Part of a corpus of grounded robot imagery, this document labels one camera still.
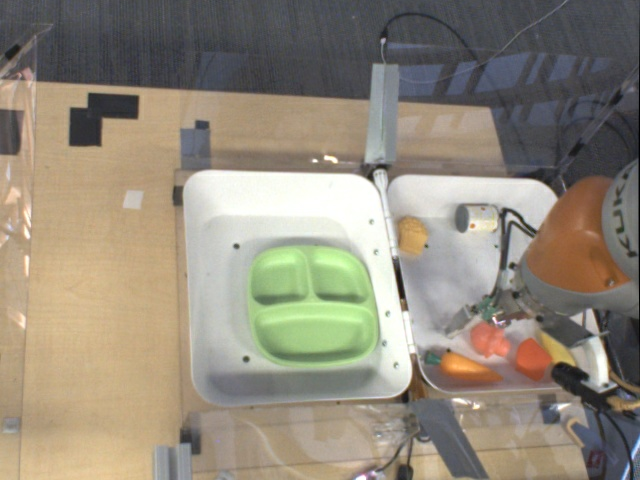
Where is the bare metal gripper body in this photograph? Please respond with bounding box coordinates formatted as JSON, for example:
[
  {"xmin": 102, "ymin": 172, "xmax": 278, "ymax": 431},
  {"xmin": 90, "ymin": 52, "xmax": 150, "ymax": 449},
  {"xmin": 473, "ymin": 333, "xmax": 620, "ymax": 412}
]
[{"xmin": 467, "ymin": 287, "xmax": 547, "ymax": 327}]

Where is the yellow banana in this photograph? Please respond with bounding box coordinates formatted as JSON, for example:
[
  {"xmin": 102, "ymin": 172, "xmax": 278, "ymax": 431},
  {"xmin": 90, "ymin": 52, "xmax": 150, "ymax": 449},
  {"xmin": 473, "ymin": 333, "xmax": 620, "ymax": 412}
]
[{"xmin": 536, "ymin": 329, "xmax": 577, "ymax": 368}]

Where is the pink toy food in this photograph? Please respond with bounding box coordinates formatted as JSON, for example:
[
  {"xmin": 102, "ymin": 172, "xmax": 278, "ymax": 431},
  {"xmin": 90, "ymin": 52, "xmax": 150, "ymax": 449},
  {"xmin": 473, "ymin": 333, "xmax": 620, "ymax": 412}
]
[{"xmin": 469, "ymin": 321, "xmax": 513, "ymax": 359}]

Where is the orange carrot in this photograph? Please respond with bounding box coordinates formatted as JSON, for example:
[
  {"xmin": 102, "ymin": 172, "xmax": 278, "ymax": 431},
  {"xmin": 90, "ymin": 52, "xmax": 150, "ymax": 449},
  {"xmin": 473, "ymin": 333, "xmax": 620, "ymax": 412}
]
[{"xmin": 424, "ymin": 349, "xmax": 504, "ymax": 384}]

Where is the white plastic tray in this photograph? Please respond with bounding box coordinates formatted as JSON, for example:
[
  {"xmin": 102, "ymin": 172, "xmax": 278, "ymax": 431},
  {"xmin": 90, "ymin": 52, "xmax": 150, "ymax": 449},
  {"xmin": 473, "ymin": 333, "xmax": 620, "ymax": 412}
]
[
  {"xmin": 181, "ymin": 169, "xmax": 414, "ymax": 409},
  {"xmin": 387, "ymin": 174, "xmax": 609, "ymax": 396}
]

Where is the orange toy wedge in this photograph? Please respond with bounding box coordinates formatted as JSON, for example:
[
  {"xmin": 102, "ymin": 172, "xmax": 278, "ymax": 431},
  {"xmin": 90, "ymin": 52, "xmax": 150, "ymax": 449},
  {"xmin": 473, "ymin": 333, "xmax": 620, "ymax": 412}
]
[{"xmin": 514, "ymin": 337, "xmax": 554, "ymax": 383}]

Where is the small grey and white can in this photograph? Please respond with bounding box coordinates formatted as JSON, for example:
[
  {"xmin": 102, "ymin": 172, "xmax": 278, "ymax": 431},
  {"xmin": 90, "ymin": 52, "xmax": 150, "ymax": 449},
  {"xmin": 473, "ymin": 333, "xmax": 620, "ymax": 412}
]
[{"xmin": 454, "ymin": 202, "xmax": 502, "ymax": 235}]

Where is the yellow toy bread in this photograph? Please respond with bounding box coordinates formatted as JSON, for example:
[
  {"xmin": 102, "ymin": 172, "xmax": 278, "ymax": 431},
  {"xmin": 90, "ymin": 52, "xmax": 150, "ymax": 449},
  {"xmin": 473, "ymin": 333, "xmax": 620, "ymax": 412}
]
[{"xmin": 397, "ymin": 215, "xmax": 430, "ymax": 258}]

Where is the thin black and white rod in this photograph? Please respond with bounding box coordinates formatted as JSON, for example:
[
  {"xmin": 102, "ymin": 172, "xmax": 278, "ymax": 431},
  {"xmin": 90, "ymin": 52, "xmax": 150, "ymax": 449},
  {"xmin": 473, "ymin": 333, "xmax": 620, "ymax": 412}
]
[{"xmin": 372, "ymin": 167, "xmax": 417, "ymax": 357}]

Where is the green divided plate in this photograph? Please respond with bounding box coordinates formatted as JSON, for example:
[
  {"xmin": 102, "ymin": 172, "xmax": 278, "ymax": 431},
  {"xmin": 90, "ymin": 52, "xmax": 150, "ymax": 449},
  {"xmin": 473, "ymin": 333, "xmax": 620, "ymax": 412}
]
[{"xmin": 246, "ymin": 246, "xmax": 380, "ymax": 368}]

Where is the pale wood board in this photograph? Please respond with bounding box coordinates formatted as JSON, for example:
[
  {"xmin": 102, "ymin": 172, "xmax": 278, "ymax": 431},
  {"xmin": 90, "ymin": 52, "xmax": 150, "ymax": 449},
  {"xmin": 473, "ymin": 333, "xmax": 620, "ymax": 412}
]
[{"xmin": 175, "ymin": 89, "xmax": 589, "ymax": 480}]

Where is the black cylinder on white bracket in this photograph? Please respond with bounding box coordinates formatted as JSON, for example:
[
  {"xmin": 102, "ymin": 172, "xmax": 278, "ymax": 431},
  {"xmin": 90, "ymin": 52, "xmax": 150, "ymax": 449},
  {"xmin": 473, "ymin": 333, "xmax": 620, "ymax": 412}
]
[{"xmin": 550, "ymin": 335, "xmax": 622, "ymax": 410}]

